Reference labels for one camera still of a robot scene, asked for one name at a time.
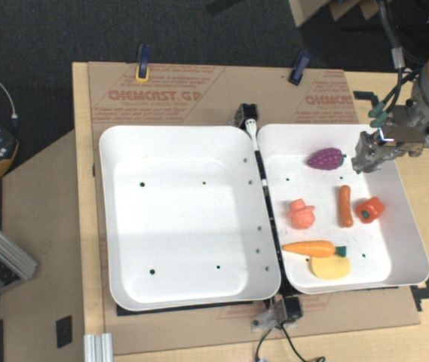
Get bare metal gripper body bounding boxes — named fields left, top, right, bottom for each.
left=378, top=95, right=429, bottom=158

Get purple grapes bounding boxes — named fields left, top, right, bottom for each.
left=306, top=147, right=348, bottom=171

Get orange bell pepper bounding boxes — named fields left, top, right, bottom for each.
left=355, top=196, right=386, bottom=225

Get orange sausage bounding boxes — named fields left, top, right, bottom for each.
left=337, top=184, right=355, bottom=229

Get white plastic tray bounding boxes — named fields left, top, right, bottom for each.
left=98, top=124, right=283, bottom=313
left=256, top=122, right=429, bottom=296

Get pink snowman figure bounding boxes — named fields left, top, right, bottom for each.
left=287, top=198, right=316, bottom=231

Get thin black and white rod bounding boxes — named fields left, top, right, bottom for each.
left=244, top=117, right=287, bottom=298

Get orange carrot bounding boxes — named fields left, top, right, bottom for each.
left=281, top=239, right=348, bottom=259

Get yellow flat slice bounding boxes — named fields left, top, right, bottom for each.
left=309, top=253, right=352, bottom=281

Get brown cardboard board red print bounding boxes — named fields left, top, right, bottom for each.
left=87, top=61, right=429, bottom=356

